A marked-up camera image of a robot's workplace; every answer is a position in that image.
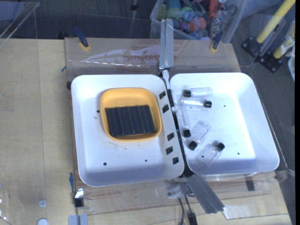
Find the black ribbed rack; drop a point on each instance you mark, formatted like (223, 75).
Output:
(130, 121)

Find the yellow rectangular bowl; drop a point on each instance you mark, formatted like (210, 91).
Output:
(131, 96)

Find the clear bottle with black cap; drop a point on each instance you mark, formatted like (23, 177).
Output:
(199, 91)
(186, 133)
(200, 131)
(194, 102)
(211, 154)

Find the clear plastic storage bin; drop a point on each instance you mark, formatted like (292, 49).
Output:
(194, 13)

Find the white plastic tray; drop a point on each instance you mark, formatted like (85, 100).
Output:
(236, 125)
(122, 163)

